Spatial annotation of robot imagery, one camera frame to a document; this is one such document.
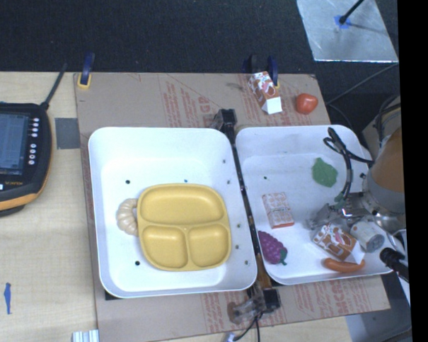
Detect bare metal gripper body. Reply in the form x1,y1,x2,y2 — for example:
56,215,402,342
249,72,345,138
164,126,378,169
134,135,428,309
340,189,406,237

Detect orange and white carton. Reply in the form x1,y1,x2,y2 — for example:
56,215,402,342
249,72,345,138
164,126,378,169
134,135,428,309
247,70,284,116
311,222,359,264

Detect small white can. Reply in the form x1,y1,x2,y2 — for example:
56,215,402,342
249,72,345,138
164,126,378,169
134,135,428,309
349,218,386,255

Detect green toy leaf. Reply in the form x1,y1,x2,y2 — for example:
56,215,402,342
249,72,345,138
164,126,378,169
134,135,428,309
311,156,340,189

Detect orange toy sausage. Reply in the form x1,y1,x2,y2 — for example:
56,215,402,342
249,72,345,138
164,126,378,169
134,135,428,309
323,255,366,275

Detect purple toy grapes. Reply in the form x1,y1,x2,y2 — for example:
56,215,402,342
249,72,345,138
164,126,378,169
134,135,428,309
257,229,289,268

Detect white plastic tray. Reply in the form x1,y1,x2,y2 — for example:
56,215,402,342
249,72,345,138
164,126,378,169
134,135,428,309
234,121,395,289
87,120,260,301

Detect thin black and white rod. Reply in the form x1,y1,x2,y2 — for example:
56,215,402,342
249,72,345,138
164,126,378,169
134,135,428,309
228,128,267,291

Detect red toy tomato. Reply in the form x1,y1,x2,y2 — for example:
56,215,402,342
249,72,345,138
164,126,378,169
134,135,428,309
295,92,320,115

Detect yellow divided plate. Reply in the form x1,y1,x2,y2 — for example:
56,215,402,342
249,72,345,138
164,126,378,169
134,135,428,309
135,181,234,274

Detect beige toy croissant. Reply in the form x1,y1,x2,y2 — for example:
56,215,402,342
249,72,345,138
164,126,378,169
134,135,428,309
115,198,141,239

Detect brown cardboard board red print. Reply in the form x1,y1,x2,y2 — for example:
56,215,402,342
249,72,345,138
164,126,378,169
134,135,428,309
73,59,393,342

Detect black cylinder on white bracket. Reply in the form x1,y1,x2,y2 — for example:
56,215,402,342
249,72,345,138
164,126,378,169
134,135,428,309
377,229,410,285

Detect black block with thin wires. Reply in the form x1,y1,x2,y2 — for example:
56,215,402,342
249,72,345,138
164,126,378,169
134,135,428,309
262,287,282,313
212,108,238,132

